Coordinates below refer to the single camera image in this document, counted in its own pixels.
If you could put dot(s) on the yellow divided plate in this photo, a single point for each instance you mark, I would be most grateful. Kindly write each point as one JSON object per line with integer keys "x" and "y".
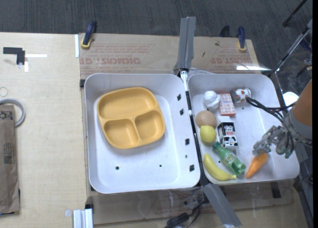
{"x": 124, "y": 102}

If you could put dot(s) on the green plastic bottle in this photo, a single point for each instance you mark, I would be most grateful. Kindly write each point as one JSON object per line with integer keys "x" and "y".
{"x": 227, "y": 157}

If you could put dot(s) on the white plastic tray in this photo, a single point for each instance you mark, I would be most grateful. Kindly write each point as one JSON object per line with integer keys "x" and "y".
{"x": 258, "y": 122}
{"x": 149, "y": 170}

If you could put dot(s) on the brown cardboard board red print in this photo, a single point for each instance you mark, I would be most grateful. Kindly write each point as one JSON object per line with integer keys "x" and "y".
{"x": 139, "y": 58}

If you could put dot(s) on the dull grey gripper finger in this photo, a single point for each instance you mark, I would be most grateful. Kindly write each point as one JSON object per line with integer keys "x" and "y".
{"x": 258, "y": 148}
{"x": 266, "y": 149}

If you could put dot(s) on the cow print milk carton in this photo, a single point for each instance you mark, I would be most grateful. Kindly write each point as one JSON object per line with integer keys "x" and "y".
{"x": 228, "y": 135}

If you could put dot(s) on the orange patterned carton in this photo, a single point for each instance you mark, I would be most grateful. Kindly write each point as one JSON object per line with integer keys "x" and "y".
{"x": 227, "y": 106}

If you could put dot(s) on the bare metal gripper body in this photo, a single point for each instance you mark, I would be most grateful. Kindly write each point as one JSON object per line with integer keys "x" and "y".
{"x": 274, "y": 135}

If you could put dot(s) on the yellow banana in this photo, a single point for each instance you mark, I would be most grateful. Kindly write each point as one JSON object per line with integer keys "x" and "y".
{"x": 216, "y": 170}

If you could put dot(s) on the brown round kiwi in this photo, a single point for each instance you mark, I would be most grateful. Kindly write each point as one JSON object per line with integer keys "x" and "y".
{"x": 206, "y": 119}

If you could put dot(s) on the yellow lemon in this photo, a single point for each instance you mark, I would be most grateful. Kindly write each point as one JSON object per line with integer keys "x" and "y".
{"x": 208, "y": 134}

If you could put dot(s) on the orange carrot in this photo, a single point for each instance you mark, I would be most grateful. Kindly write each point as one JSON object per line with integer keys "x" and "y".
{"x": 257, "y": 165}

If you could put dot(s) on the brown paper packet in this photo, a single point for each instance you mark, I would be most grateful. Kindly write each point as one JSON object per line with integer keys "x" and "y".
{"x": 8, "y": 160}

